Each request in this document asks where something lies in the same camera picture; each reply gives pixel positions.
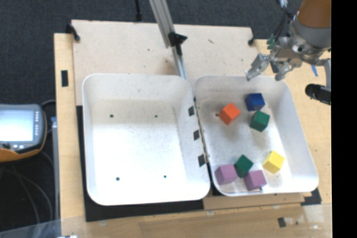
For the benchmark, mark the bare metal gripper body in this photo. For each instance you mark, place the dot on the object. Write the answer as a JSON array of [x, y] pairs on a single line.
[[298, 48]]

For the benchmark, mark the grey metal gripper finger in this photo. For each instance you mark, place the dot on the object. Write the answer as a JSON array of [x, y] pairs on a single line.
[[283, 69], [258, 65]]

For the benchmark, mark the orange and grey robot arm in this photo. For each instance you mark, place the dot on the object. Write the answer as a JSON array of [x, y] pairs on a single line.
[[316, 5]]

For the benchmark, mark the blue cube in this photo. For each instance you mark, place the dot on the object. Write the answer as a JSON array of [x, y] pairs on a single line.
[[255, 101]]

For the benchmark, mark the green cube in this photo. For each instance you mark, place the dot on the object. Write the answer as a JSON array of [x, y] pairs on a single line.
[[243, 165], [260, 121]]

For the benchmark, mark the orange cube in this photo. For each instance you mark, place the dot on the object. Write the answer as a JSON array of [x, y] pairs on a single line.
[[229, 113]]

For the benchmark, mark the white plastic tray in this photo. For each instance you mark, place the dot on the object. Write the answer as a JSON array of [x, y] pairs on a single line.
[[139, 147], [245, 145]]

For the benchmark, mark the yellow cube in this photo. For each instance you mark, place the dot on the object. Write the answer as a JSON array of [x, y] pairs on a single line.
[[273, 162]]

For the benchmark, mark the purple cube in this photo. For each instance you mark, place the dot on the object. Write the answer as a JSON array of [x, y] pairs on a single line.
[[225, 174], [255, 180]]

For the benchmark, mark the pale wood board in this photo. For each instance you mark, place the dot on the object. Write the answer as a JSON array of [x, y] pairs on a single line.
[[125, 47]]

